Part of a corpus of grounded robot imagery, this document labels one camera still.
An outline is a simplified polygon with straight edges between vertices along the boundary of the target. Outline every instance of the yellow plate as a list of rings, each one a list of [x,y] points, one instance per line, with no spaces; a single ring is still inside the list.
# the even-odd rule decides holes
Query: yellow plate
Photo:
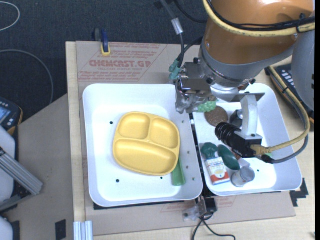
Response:
[[[124,168],[147,175],[167,175],[178,163],[179,150],[179,130],[166,118],[129,112],[117,125],[113,157]]]

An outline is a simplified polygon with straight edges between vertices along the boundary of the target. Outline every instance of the black floor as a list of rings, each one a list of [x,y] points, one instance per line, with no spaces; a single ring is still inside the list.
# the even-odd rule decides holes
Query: black floor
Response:
[[[184,43],[202,36],[206,25],[181,13],[172,0],[170,8],[179,16]],[[0,0],[16,5],[18,12],[0,3],[0,97],[19,105],[24,120],[67,93],[67,41],[90,41],[94,28],[105,28],[111,42],[179,44],[168,12],[159,0]],[[208,18],[201,0],[178,0],[183,9],[202,21]]]

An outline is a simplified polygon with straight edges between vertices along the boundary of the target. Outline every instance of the green object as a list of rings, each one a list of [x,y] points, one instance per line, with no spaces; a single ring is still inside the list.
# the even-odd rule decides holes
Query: green object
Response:
[[[179,61],[176,59],[173,64],[169,67],[169,72],[171,74],[169,75],[170,80],[177,80],[178,74],[180,72],[180,67],[178,67]]]
[[[217,106],[216,100],[215,101],[207,101],[206,103],[198,106],[197,112],[200,112],[200,113],[211,112],[216,109],[216,106]]]
[[[182,169],[182,165],[179,158],[178,163],[176,164],[176,167],[172,171],[172,185],[182,186],[184,184],[186,184],[186,179],[185,179],[184,171]]]
[[[224,165],[231,170],[240,170],[240,164],[235,155],[224,145],[218,146],[218,155],[222,158]]]
[[[201,148],[201,153],[205,156],[206,159],[216,158],[215,154],[217,151],[218,151],[217,146],[211,142],[204,143]]]

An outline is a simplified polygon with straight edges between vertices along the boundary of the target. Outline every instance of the brown round object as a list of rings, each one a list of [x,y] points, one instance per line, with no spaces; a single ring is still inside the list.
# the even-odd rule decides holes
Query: brown round object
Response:
[[[217,125],[222,122],[226,123],[228,121],[227,112],[220,106],[216,106],[215,110],[205,112],[204,117],[207,122],[214,127],[217,127]]]

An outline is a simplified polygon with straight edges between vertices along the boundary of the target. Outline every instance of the dark green plastic object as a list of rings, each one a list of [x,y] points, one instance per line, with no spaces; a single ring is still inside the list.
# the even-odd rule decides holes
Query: dark green plastic object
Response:
[[[201,153],[205,156],[206,159],[215,159],[215,153],[217,151],[217,146],[211,142],[206,142],[201,148]]]
[[[176,167],[172,171],[172,185],[182,186],[184,184],[186,184],[186,179],[185,179],[184,171],[182,169],[182,165],[179,158],[178,163],[176,164]]]
[[[235,155],[224,145],[218,146],[218,155],[222,158],[224,165],[231,170],[240,170],[240,164]]]

